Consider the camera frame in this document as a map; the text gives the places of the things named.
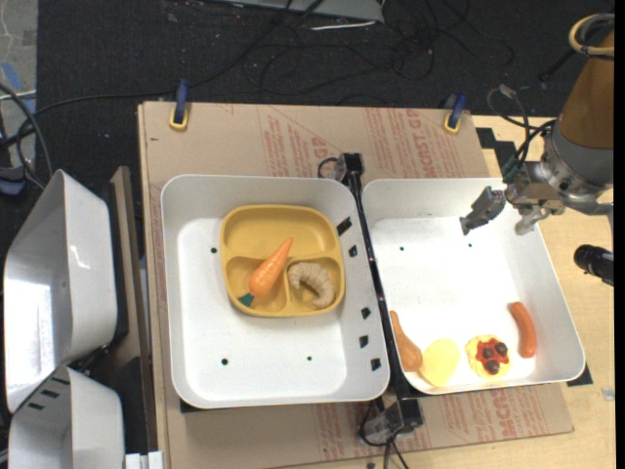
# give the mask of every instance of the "orange carrot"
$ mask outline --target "orange carrot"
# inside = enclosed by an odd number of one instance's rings
[[[249,288],[253,296],[262,296],[271,290],[280,273],[282,273],[292,244],[293,238],[286,238],[252,274]]]
[[[534,322],[523,302],[511,304],[510,312],[515,317],[521,331],[519,354],[524,358],[531,358],[536,354],[536,329],[534,328]]]

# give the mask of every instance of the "toy hot dog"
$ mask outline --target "toy hot dog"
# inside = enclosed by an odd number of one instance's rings
[[[532,358],[536,354],[536,329],[534,321],[522,302],[510,305],[510,312],[515,317],[521,331],[519,354],[524,358]]]

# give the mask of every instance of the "white container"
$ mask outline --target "white container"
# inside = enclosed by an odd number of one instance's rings
[[[36,389],[11,421],[9,469],[118,469],[124,455],[117,394],[65,366]]]
[[[456,342],[461,359],[444,387],[404,372],[427,394],[567,381],[585,366],[584,352],[539,228],[515,234],[510,205],[489,224],[463,235],[460,217],[484,187],[500,179],[379,180],[362,192],[389,311],[421,350],[439,338]],[[520,332],[509,303],[521,301],[537,333],[535,357],[518,353]],[[494,334],[508,345],[511,367],[498,380],[469,366],[466,343]]]
[[[253,204],[312,207],[335,226],[351,219],[339,236],[346,295],[334,311],[267,319],[230,303],[220,226],[232,209]],[[198,408],[351,402],[386,390],[380,312],[346,187],[322,179],[185,175],[164,187],[161,205],[172,374],[185,402]]]
[[[59,170],[7,254],[9,410],[15,412],[57,366],[108,344],[116,324],[108,209],[102,199]]]

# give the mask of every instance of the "toy pizza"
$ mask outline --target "toy pizza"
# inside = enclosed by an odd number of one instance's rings
[[[480,377],[495,379],[510,369],[508,346],[495,335],[478,335],[465,346],[471,369]]]

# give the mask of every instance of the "cardboard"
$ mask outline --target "cardboard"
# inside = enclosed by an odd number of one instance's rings
[[[319,162],[343,151],[362,153],[365,182],[485,177],[472,117],[464,113],[452,136],[442,130],[445,112],[437,109],[193,104],[186,131],[175,132],[168,126],[172,107],[139,107],[156,428],[165,467],[261,469],[379,455],[356,434],[363,404],[182,412],[169,363],[160,191],[186,173],[314,177]],[[427,397],[421,405],[426,424],[397,440],[402,452],[573,430],[559,384]]]

